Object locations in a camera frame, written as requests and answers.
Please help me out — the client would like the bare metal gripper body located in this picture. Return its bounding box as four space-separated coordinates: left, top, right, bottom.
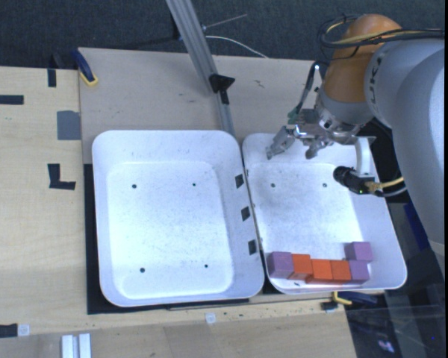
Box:
293 107 361 145

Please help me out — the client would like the white plastic tray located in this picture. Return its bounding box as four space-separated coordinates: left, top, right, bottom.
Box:
91 129 266 308
241 132 408 296

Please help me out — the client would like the purple cube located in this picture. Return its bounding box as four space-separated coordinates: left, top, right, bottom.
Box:
347 260 371 285
266 251 296 280
343 241 374 263

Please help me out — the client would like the orange cube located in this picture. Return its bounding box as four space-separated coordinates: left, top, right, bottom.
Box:
306 259 335 284
287 253 314 282
330 260 353 284

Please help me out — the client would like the brown cardboard board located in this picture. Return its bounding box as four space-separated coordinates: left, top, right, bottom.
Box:
77 46 382 313

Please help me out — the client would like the black cylinder on white bracket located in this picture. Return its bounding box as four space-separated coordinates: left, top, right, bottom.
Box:
332 135 377 196

